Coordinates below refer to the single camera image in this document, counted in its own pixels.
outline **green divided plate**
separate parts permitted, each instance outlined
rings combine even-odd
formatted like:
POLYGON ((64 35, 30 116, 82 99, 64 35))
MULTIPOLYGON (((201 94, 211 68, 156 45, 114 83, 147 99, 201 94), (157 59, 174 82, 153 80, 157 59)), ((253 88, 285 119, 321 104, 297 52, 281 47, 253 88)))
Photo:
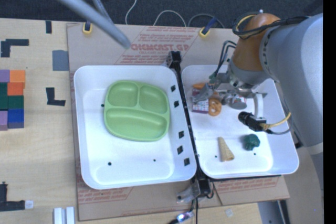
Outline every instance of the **green divided plate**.
POLYGON ((163 90, 147 83, 117 81, 106 94, 104 122, 115 136, 134 141, 157 141, 168 132, 168 97, 163 90))

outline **blue block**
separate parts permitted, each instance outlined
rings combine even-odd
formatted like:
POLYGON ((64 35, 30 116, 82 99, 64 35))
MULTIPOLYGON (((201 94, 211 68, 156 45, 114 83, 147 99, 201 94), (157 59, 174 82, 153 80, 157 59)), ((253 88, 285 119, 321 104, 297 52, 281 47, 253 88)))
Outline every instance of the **blue block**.
POLYGON ((16 129, 25 126, 24 109, 8 109, 8 128, 16 129))

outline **orange block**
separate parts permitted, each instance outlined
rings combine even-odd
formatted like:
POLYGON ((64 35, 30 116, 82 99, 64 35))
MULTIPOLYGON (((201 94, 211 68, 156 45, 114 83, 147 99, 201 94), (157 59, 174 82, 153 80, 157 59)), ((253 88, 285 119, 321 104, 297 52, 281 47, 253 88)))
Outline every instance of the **orange block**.
POLYGON ((9 82, 22 82, 23 88, 25 88, 26 72, 25 70, 10 70, 9 82))
POLYGON ((7 95, 23 95, 23 82, 7 83, 7 95))

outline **white tray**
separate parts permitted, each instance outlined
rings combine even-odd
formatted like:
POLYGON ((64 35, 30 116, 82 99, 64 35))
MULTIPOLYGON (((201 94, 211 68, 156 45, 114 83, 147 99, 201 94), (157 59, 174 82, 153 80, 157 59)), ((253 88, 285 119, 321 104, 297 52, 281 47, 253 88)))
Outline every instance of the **white tray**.
POLYGON ((195 175, 194 151, 172 70, 163 66, 84 66, 75 72, 74 84, 81 173, 88 186, 140 186, 184 181, 195 175), (101 105, 109 85, 119 80, 149 83, 166 92, 170 127, 162 139, 136 142, 108 132, 101 105))
MULTIPOLYGON (((183 87, 202 171, 214 179, 271 176, 295 172, 299 159, 290 132, 284 135, 255 133, 239 122, 238 114, 241 111, 254 113, 253 99, 247 100, 247 108, 244 110, 235 110, 229 105, 223 105, 220 115, 215 117, 192 112, 193 84, 208 82, 208 77, 216 68, 217 66, 188 66, 182 72, 183 87), (247 151, 243 148, 243 138, 251 133, 256 134, 261 143, 253 151, 247 151), (221 162, 217 140, 219 136, 224 138, 234 153, 234 160, 221 162)), ((226 70, 227 66, 222 66, 220 72, 226 72, 226 70)), ((266 80, 255 92, 267 93, 264 98, 264 117, 267 123, 276 123, 285 118, 272 80, 266 80)), ((276 132, 287 129, 287 124, 272 128, 276 132)))

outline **yellow cable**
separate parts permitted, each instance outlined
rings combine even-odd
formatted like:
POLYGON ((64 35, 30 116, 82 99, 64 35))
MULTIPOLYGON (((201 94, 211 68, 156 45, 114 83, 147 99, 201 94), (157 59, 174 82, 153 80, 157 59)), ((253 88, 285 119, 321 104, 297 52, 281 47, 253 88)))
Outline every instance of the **yellow cable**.
POLYGON ((272 127, 275 127, 275 126, 278 126, 278 125, 283 124, 284 122, 286 122, 286 121, 289 119, 290 116, 291 116, 291 113, 289 112, 288 115, 287 115, 287 117, 285 117, 282 121, 279 121, 279 122, 277 122, 277 123, 273 123, 273 124, 261 123, 260 126, 261 126, 261 127, 264 129, 264 131, 265 131, 265 130, 270 129, 270 128, 272 128, 272 127))
MULTIPOLYGON (((247 15, 247 16, 245 16, 244 18, 242 18, 242 19, 238 22, 238 24, 237 24, 235 30, 236 30, 236 31, 239 31, 238 27, 242 24, 242 22, 244 22, 244 21, 247 20, 248 18, 251 18, 251 17, 254 17, 254 16, 256 16, 256 14, 247 15)), ((251 35, 251 34, 253 34, 253 33, 254 33, 254 32, 252 32, 252 33, 247 33, 247 34, 238 34, 238 36, 239 36, 239 37, 245 37, 245 36, 251 35)))

